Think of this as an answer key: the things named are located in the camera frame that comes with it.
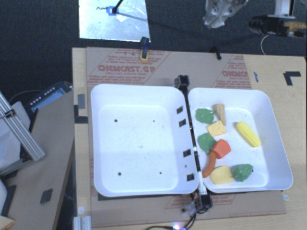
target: empty white tray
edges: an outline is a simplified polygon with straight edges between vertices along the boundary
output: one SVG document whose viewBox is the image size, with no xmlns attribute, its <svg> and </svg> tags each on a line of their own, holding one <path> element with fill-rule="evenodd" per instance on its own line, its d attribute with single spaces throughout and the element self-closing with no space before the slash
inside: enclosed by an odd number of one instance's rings
<svg viewBox="0 0 307 230">
<path fill-rule="evenodd" d="M 207 133 L 207 124 L 195 118 L 198 108 L 213 110 L 213 105 L 223 103 L 227 132 L 214 139 L 226 140 L 231 152 L 216 160 L 215 166 L 226 165 L 232 169 L 239 164 L 251 164 L 252 174 L 243 182 L 213 184 L 209 177 L 203 179 L 205 186 L 215 193 L 284 190 L 291 187 L 293 176 L 285 153 L 268 96 L 258 90 L 195 88 L 189 92 L 189 103 L 195 138 Z M 236 130 L 236 123 L 244 121 L 259 136 L 262 144 L 251 147 Z M 208 156 L 197 143 L 201 169 L 207 166 Z"/>
<path fill-rule="evenodd" d="M 91 92 L 94 184 L 108 197 L 188 194 L 199 180 L 183 94 L 101 84 Z"/>
</svg>

